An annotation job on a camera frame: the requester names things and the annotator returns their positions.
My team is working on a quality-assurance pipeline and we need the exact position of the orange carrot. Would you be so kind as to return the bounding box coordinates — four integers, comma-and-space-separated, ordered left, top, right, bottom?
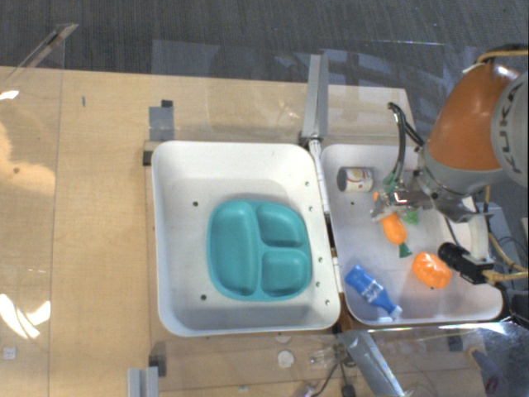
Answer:
379, 212, 414, 260

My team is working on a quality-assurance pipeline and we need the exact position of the teal divided plate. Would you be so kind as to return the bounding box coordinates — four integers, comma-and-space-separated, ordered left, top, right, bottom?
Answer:
206, 199, 313, 304

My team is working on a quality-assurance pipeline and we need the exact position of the white and orange can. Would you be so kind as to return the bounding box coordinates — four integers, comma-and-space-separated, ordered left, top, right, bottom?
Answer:
336, 166, 374, 194

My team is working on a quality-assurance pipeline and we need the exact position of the blue plastic bottle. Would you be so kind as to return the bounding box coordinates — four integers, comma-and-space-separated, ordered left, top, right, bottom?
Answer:
343, 264, 404, 323

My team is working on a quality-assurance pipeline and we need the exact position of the orange pumpkin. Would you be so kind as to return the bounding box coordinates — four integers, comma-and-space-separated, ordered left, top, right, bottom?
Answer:
410, 251, 454, 290

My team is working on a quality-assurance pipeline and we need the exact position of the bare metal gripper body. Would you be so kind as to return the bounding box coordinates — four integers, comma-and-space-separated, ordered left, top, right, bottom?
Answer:
382, 181, 436, 217

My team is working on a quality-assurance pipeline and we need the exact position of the white plastic tray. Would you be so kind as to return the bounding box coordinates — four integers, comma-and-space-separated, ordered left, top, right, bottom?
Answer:
150, 140, 342, 338
320, 143, 505, 328

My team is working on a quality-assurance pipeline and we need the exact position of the black cylinder on white bracket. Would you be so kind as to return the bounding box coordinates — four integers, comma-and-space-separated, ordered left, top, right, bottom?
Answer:
436, 214, 496, 286

